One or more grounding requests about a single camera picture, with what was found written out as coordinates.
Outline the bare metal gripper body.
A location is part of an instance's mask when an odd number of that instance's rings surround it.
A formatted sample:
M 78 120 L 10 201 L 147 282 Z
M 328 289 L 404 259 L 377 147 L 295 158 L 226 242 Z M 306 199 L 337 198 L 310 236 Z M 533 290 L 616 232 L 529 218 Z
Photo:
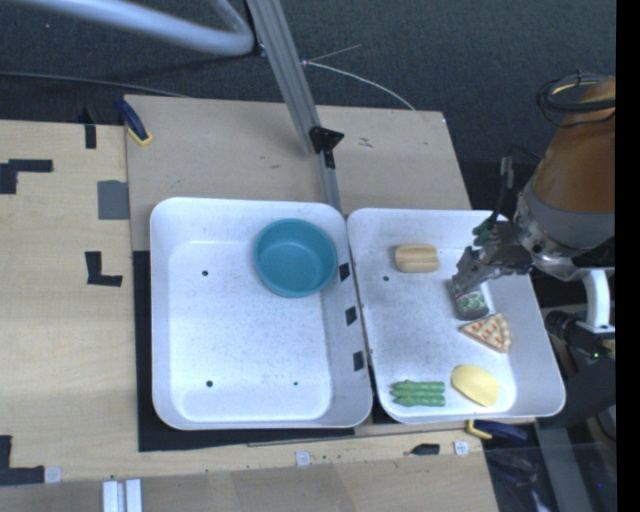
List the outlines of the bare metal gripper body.
M 562 281 L 573 280 L 578 275 L 573 258 L 586 251 L 585 227 L 569 222 L 485 221 L 474 235 L 475 263 L 499 266 L 499 277 L 536 268 Z

